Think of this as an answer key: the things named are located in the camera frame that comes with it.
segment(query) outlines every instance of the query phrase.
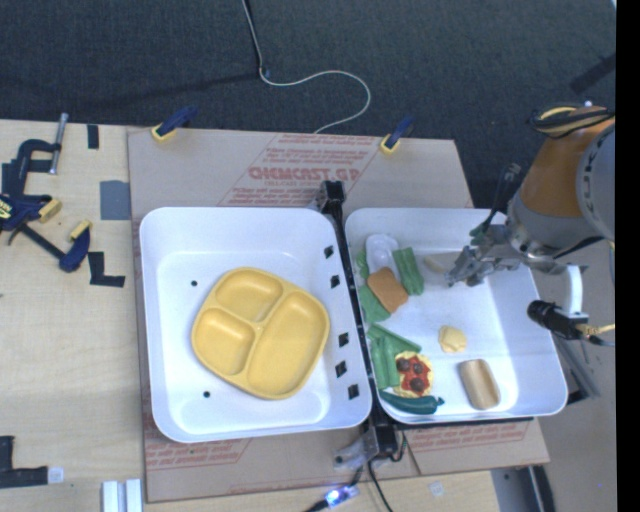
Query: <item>yellow divided plate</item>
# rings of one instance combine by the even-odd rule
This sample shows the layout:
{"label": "yellow divided plate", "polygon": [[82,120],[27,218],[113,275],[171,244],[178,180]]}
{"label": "yellow divided plate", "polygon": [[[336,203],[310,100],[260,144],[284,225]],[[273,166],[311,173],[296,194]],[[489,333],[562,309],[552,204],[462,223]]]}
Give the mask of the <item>yellow divided plate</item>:
{"label": "yellow divided plate", "polygon": [[260,269],[227,272],[198,312],[191,345],[219,377],[261,398],[302,388],[324,350],[329,315],[302,288]]}

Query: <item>blue clamp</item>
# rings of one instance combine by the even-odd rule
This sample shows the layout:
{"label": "blue clamp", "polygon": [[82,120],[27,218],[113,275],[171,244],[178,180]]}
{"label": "blue clamp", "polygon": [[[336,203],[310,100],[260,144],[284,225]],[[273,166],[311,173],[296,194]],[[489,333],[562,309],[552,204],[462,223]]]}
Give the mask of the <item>blue clamp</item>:
{"label": "blue clamp", "polygon": [[151,129],[151,135],[158,142],[164,142],[175,135],[175,129],[186,126],[198,114],[197,107],[184,107],[178,110],[162,124]]}
{"label": "blue clamp", "polygon": [[46,195],[27,200],[0,194],[0,231],[13,231],[24,222],[41,219],[42,209],[52,201]]}
{"label": "blue clamp", "polygon": [[73,245],[66,254],[61,254],[58,260],[58,266],[65,272],[76,270],[89,253],[89,245],[91,245],[90,228],[91,222],[88,220],[82,221],[69,236],[69,241]]}
{"label": "blue clamp", "polygon": [[415,118],[413,116],[406,116],[402,121],[398,123],[393,133],[387,135],[380,142],[380,150],[385,155],[392,154],[400,145],[400,137],[408,137],[413,131],[413,122]]}

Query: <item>cardboard sheet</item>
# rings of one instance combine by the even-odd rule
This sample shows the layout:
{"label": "cardboard sheet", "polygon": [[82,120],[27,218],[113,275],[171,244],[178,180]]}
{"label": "cardboard sheet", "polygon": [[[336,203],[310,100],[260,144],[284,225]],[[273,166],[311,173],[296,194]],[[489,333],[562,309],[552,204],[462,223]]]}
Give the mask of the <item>cardboard sheet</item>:
{"label": "cardboard sheet", "polygon": [[[170,441],[150,410],[138,227],[162,206],[307,206],[323,180],[347,192],[345,218],[363,207],[471,207],[455,143],[381,138],[180,129],[164,143],[149,129],[128,133],[136,302],[150,502],[348,482],[333,453],[359,428],[198,444]],[[407,432],[412,457],[379,468],[379,478],[536,464],[548,454],[536,420]]]}

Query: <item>toy food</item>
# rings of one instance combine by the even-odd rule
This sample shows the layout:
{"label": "toy food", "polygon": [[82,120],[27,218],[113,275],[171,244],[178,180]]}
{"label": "toy food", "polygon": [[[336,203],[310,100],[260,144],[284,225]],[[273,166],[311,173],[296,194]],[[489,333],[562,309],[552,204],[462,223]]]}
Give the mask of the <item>toy food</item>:
{"label": "toy food", "polygon": [[358,272],[362,276],[362,279],[369,277],[371,271],[369,270],[369,264],[367,263],[367,253],[360,251],[356,256],[356,265],[358,266]]}
{"label": "toy food", "polygon": [[369,275],[367,285],[389,313],[394,313],[409,300],[407,291],[389,267],[383,267]]}
{"label": "toy food", "polygon": [[382,322],[391,316],[366,284],[358,288],[358,298],[367,322]]}
{"label": "toy food", "polygon": [[396,354],[403,351],[419,352],[420,345],[378,324],[369,327],[367,336],[371,340],[371,361],[378,389],[400,385],[400,374],[396,368]]}
{"label": "toy food", "polygon": [[416,257],[411,247],[393,251],[393,259],[400,273],[400,282],[409,295],[420,295],[424,292],[424,278],[418,270]]}
{"label": "toy food", "polygon": [[484,359],[464,361],[459,369],[464,389],[475,409],[490,409],[500,403],[500,389]]}
{"label": "toy food", "polygon": [[433,256],[425,256],[424,264],[436,274],[444,274],[447,271],[447,268]]}
{"label": "toy food", "polygon": [[420,398],[406,398],[394,395],[388,391],[380,391],[380,398],[387,403],[409,414],[433,414],[438,406],[444,404],[444,400],[439,397],[427,395]]}
{"label": "toy food", "polygon": [[405,350],[396,355],[396,369],[400,384],[393,390],[406,398],[428,395],[433,384],[433,368],[429,358],[417,352]]}
{"label": "toy food", "polygon": [[464,332],[450,325],[440,327],[438,342],[443,352],[463,352],[467,348],[467,337]]}

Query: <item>wooden table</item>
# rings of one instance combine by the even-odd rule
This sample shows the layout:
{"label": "wooden table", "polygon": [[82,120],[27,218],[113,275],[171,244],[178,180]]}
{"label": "wooden table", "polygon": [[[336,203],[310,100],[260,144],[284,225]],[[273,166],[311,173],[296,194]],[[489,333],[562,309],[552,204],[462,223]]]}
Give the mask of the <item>wooden table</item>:
{"label": "wooden table", "polygon": [[[26,139],[53,141],[56,123],[0,121],[0,161],[16,157]],[[34,154],[35,159],[50,158]],[[24,235],[7,246],[0,235],[0,435],[15,436],[13,467],[60,467],[64,481],[0,489],[0,510],[100,509],[101,483],[144,479],[142,418],[131,222],[101,220],[98,183],[127,182],[126,128],[100,126],[99,150],[87,149],[85,125],[68,124],[58,174],[29,173],[26,192],[60,199],[47,224],[32,222],[60,249],[88,219],[91,251],[105,255],[105,273],[126,276],[124,287],[92,286],[87,262],[76,272]],[[431,484],[444,492],[433,492]],[[498,511],[489,471],[381,483],[394,510]],[[384,505],[370,482],[342,510]],[[291,510],[318,501],[327,489],[308,488],[145,504],[149,511]]]}

